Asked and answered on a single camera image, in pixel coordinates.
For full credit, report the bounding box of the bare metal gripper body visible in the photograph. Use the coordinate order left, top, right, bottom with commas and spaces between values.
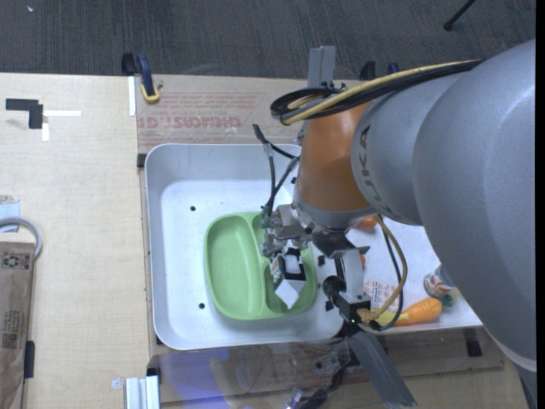
259, 204, 317, 258

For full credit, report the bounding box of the green divided plate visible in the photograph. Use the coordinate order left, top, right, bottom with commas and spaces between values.
204, 211, 318, 321

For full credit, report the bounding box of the white plastic tray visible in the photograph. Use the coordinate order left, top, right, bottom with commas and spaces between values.
144, 142, 344, 352
342, 216, 485, 337

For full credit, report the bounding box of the white packet with red print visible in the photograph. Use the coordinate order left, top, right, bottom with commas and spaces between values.
364, 279, 402, 311

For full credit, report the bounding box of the yellow banana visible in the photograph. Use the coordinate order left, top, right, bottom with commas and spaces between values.
360, 308, 399, 327

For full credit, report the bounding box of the orange carrot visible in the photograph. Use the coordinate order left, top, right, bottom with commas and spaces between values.
393, 296, 453, 327

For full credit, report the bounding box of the white printed can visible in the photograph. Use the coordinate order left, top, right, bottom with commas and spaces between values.
422, 270, 456, 301

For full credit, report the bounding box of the brown paper bag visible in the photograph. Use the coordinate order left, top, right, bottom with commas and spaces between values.
0, 240, 37, 409

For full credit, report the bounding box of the black cylinder on white bracket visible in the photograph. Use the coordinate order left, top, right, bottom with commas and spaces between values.
313, 232, 372, 325

